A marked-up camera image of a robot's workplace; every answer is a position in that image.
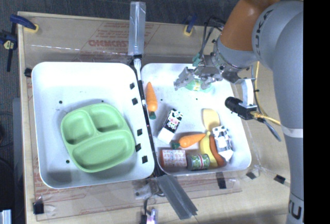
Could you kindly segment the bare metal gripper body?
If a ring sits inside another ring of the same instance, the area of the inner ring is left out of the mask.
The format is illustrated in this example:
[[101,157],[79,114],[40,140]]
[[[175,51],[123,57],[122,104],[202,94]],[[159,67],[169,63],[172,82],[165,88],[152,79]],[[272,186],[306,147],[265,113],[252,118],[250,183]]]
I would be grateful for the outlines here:
[[197,54],[193,59],[193,66],[195,66],[194,74],[205,84],[223,79],[236,83],[240,79],[238,73],[244,69],[230,64],[221,54],[202,56]]

